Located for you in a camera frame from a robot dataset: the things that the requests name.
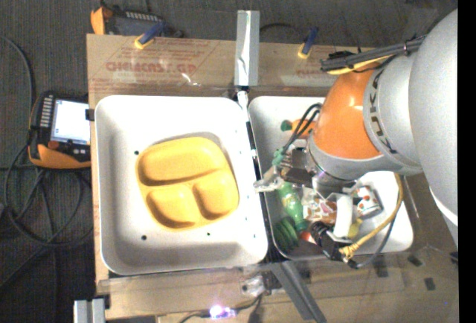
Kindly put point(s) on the green plastic bottle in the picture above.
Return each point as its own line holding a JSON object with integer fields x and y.
{"x": 294, "y": 204}

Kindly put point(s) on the small red toy food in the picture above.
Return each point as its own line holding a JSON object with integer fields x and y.
{"x": 306, "y": 236}

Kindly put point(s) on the yellow divided plate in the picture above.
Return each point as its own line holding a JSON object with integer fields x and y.
{"x": 186, "y": 180}

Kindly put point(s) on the brown cardboard board red print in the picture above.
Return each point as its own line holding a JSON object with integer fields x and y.
{"x": 167, "y": 64}

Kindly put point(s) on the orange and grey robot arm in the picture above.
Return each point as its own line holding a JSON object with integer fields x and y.
{"x": 390, "y": 109}

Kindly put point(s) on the white plastic tray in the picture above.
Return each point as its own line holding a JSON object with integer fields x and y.
{"x": 122, "y": 184}
{"x": 271, "y": 113}

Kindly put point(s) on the black cylinder on white bracket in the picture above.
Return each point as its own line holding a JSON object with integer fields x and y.
{"x": 331, "y": 239}

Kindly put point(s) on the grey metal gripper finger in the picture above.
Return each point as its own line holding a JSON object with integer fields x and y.
{"x": 273, "y": 174}
{"x": 266, "y": 185}

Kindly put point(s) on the white can with red print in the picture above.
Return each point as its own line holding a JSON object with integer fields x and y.
{"x": 368, "y": 202}

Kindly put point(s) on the colourful printed carton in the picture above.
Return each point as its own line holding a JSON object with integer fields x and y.
{"x": 320, "y": 211}

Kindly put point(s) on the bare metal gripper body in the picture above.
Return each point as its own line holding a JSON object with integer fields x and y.
{"x": 297, "y": 167}

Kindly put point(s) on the orange carrot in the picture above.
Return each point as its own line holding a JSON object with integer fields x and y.
{"x": 299, "y": 125}

